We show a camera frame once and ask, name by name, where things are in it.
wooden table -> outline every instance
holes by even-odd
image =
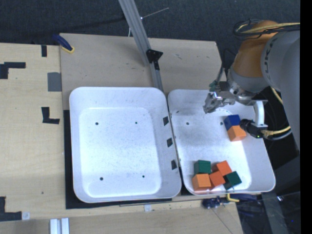
[[[23,233],[27,228],[42,233],[49,219],[64,217],[70,218],[74,233],[98,233],[104,226],[104,233],[115,228],[120,233],[185,233],[192,228],[242,233],[235,204],[209,211],[200,206],[197,196],[178,195],[172,202],[153,204],[148,213],[143,204],[65,208],[63,110],[68,109],[70,91],[83,85],[152,86],[152,80],[133,38],[62,36],[75,47],[73,54],[48,45],[43,57],[40,45],[0,44],[0,64],[26,63],[25,69],[9,68],[8,79],[0,79],[0,196],[6,196],[6,212],[30,214],[27,221],[1,222],[0,233]],[[150,39],[150,43],[164,52],[159,65],[166,94],[178,88],[207,89],[216,78],[221,61],[215,42]],[[93,55],[86,59],[90,51]],[[105,71],[105,76],[82,69],[86,63],[100,73]],[[49,90],[51,73],[61,74],[62,92]],[[49,107],[50,118],[60,119],[59,124],[43,123],[42,107]]]

yellow cable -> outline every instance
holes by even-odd
[[[237,29],[237,31],[239,31],[242,27],[248,26],[249,24],[243,24],[241,26],[239,26],[239,28]]]
[[[283,105],[282,98],[278,95],[277,91],[273,87],[271,87],[271,90],[273,91],[274,95],[279,100],[279,102]]]
[[[284,129],[282,129],[282,130],[276,130],[276,131],[262,130],[261,133],[263,133],[263,135],[264,135],[265,137],[267,137],[267,136],[270,136],[270,135],[277,135],[277,134],[284,133],[284,132],[288,131],[290,128],[291,128],[291,127],[288,126],[288,127],[284,128]]]
[[[230,194],[226,194],[226,200],[229,202],[239,202],[239,199],[231,198]]]
[[[284,26],[291,26],[291,25],[299,25],[299,24],[300,24],[299,22],[277,23],[277,24],[266,25],[266,26],[257,27],[257,28],[253,28],[253,29],[250,29],[250,30],[246,30],[246,31],[242,32],[242,34],[258,33],[258,31],[260,31],[260,30],[277,28],[277,27],[284,27]]]

black tape marking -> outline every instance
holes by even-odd
[[[173,144],[172,138],[167,139],[167,146],[170,147],[172,146],[172,144]]]
[[[177,168],[176,161],[171,160],[171,170],[174,170],[175,168]]]
[[[62,91],[62,81],[60,73],[57,72],[48,73],[48,91],[49,92]]]
[[[5,62],[0,64],[0,79],[8,79],[9,68],[26,68],[26,62]]]
[[[164,117],[163,121],[164,121],[164,126],[167,125],[169,123],[168,116]]]
[[[5,197],[0,197],[0,222],[21,220],[21,212],[6,213],[5,212]]]
[[[43,123],[49,124],[59,124],[59,119],[51,119],[50,118],[50,108],[49,107],[41,107],[42,116],[43,116]]]
[[[47,45],[41,45],[41,56],[42,57],[47,57],[48,56]]]

black clip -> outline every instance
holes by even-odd
[[[152,50],[152,49],[148,49],[146,51],[146,55],[147,55],[147,59],[150,63],[154,63],[154,67],[156,70],[159,70],[159,64],[158,64],[158,60],[159,58],[161,58],[163,52],[157,51],[157,50]]]

cable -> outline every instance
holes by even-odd
[[[283,135],[281,135],[281,136],[278,136],[278,137],[269,136],[269,137],[267,137],[267,138],[265,138],[265,139],[267,139],[267,140],[280,140],[280,139],[286,138],[286,137],[287,137],[288,135],[290,135],[291,133],[292,133],[292,131],[289,130],[287,133],[285,133],[285,134],[283,134]]]
[[[283,105],[283,101],[282,98],[279,96],[279,94],[277,93],[277,91],[271,87],[271,90],[273,91],[274,95],[276,96],[276,98],[279,100],[279,102]]]
[[[247,21],[238,22],[233,29],[233,34],[236,37],[242,37],[243,39],[257,39],[263,34],[278,33],[283,31],[294,31],[300,30],[299,22],[289,22],[289,23],[276,23],[272,25],[267,25],[263,27],[252,28],[249,30],[244,30],[246,27],[251,27],[255,24],[258,24],[261,20],[258,19],[249,19]]]
[[[267,26],[262,26],[262,27],[257,27],[257,28],[253,28],[250,30],[246,30],[241,32],[242,34],[248,34],[248,33],[262,33],[259,32],[259,30],[266,30],[266,29],[278,29],[278,28],[284,28],[285,26],[297,26],[300,23],[298,22],[289,22],[289,23],[277,23],[277,24],[272,24],[272,25],[267,25]]]
[[[148,14],[148,15],[146,15],[146,16],[141,17],[141,20],[144,19],[144,18],[146,18],[146,17],[150,17],[150,16],[152,16],[152,15],[154,15],[154,14],[157,14],[157,13],[159,13],[159,12],[162,12],[162,11],[164,11],[164,10],[169,10],[169,8],[164,8],[164,9],[162,9],[162,10],[158,10],[158,11],[155,11],[155,12],[153,12],[153,13],[150,13],[150,14]]]
[[[263,137],[268,137],[271,135],[277,135],[277,134],[282,134],[288,130],[290,130],[290,126],[285,127],[284,129],[281,130],[276,130],[276,131],[271,131],[271,130],[262,130],[261,133],[263,133]]]

